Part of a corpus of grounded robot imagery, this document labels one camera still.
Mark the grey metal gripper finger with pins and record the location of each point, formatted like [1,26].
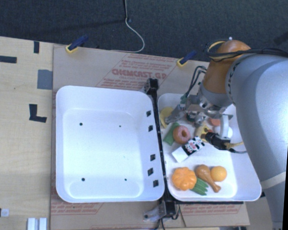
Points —
[200,121]
[175,115]

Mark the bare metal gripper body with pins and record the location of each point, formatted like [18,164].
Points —
[202,108]

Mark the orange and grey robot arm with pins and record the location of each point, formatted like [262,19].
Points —
[259,101]

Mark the yellow toy cheese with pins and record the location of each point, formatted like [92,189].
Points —
[200,131]

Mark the yellow toy slice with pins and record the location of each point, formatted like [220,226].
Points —
[164,113]

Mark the orange toy slice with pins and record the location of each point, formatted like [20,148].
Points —
[215,122]

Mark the pink doughnut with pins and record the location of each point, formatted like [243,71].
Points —
[177,134]

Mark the white toy egg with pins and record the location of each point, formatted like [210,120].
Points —
[217,130]

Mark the green toy pea pod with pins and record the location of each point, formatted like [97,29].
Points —
[170,136]

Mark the white cow print carton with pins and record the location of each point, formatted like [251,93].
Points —
[184,152]

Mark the thin black rod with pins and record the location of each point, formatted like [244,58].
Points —
[161,148]

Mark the white plastic tray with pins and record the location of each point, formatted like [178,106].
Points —
[101,146]
[212,157]

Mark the brown toy chicken drumstick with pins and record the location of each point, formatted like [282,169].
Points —
[205,174]

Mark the orange toy pumpkin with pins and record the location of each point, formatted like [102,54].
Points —
[184,179]

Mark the green toy beans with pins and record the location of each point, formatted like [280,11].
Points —
[200,187]

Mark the brown cardboard board red print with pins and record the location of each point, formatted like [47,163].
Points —
[93,68]

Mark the black cylinder on white bracket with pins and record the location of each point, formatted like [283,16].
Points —
[216,140]

